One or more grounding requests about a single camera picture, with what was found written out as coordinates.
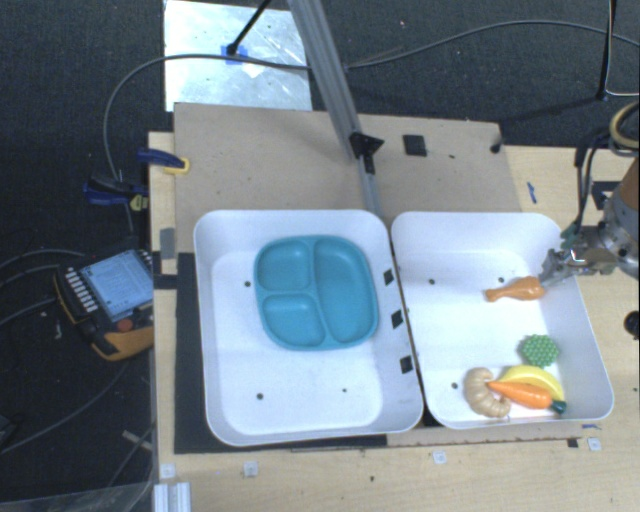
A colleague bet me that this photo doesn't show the orange carrot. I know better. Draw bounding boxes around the orange carrot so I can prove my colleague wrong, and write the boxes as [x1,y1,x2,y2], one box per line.
[486,380,568,416]

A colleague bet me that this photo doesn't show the orange chicken drumstick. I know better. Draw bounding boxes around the orange chicken drumstick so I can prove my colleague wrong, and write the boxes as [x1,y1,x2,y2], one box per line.
[483,275,547,304]

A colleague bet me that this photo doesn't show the white plastic tray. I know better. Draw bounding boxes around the white plastic tray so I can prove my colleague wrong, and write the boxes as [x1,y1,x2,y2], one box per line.
[192,208,426,448]
[389,210,616,432]

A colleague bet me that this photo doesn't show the brown cardboard board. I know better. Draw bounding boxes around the brown cardboard board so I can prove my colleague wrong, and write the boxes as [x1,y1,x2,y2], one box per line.
[172,101,586,449]

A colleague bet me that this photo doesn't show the green grapes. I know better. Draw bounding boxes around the green grapes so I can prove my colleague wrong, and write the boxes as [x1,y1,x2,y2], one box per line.
[516,333,562,369]

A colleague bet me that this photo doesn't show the beige croissant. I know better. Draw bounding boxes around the beige croissant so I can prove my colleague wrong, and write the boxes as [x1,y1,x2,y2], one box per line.
[462,366,513,419]

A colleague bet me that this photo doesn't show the yellow banana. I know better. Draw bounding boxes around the yellow banana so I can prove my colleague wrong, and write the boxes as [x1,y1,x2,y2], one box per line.
[497,364,567,402]

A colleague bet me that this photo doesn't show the blue divided plate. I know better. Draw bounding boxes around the blue divided plate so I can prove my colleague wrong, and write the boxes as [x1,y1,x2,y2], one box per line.
[252,234,380,352]

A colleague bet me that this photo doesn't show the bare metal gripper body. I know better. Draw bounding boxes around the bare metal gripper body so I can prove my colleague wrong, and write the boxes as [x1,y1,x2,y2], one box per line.
[570,222,640,277]

